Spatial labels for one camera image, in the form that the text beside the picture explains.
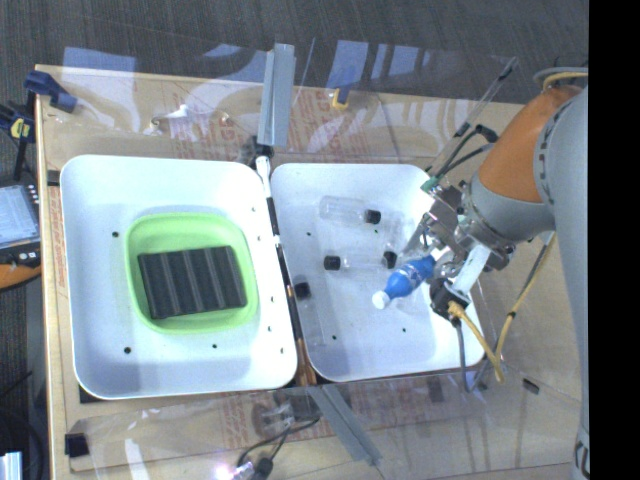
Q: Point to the black ribbed rectangular tray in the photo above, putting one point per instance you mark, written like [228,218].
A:
[192,282]

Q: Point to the clear bottle with black cap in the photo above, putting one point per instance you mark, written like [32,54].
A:
[345,209]
[311,313]
[357,261]
[400,238]

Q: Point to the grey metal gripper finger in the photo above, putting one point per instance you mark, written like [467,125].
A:
[445,269]
[417,238]

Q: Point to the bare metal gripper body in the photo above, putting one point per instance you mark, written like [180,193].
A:
[447,208]

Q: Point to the green bowl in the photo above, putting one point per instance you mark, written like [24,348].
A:
[150,228]

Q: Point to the white plastic tray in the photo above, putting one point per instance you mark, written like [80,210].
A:
[360,328]
[100,268]

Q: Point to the blue bottle with white cap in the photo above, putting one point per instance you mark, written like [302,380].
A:
[402,283]

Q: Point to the brown cardboard board red print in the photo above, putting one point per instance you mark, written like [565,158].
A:
[210,118]

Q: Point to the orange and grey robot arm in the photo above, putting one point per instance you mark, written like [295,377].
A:
[562,178]

